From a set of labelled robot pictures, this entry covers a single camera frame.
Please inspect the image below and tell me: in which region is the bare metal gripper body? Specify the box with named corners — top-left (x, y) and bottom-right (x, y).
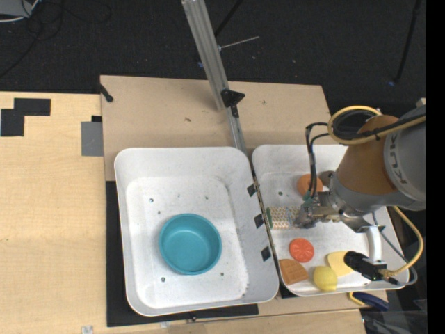
top-left (300, 185), bottom-right (345, 228)

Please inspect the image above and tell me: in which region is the orange fruit slice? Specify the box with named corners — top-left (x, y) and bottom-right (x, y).
top-left (289, 237), bottom-right (316, 264)

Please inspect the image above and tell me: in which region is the orange doughnut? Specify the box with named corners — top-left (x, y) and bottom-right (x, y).
top-left (296, 173), bottom-right (325, 196)

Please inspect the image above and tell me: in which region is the yellow lemon slice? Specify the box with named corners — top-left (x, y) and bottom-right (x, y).
top-left (325, 250), bottom-right (356, 277)

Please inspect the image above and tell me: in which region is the brown waffle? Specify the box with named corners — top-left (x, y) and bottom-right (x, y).
top-left (278, 258), bottom-right (309, 286)

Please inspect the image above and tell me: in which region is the white plastic tray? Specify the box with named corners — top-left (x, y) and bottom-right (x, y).
top-left (113, 146), bottom-right (281, 317)
top-left (251, 143), bottom-right (410, 298)

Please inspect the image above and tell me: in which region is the teal bowl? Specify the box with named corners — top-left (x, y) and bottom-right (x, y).
top-left (158, 213), bottom-right (223, 276)

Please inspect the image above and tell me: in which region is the brown cardboard board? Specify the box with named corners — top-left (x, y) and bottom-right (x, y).
top-left (99, 74), bottom-right (389, 324)

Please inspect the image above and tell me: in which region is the black cylinder on white bracket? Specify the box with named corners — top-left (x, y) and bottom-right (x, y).
top-left (341, 211), bottom-right (389, 282)

